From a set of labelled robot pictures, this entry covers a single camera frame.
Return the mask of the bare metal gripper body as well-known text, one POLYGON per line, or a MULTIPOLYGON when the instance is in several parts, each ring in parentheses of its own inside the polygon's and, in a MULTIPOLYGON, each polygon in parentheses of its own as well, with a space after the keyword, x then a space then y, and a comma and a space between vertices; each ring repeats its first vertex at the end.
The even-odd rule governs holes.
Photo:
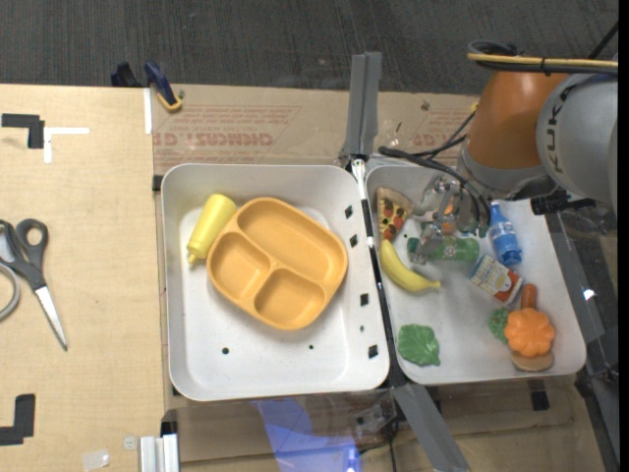
POLYGON ((435 173, 415 205, 415 215, 443 236, 459 233, 485 238, 489 229, 489 203, 467 183, 435 173))

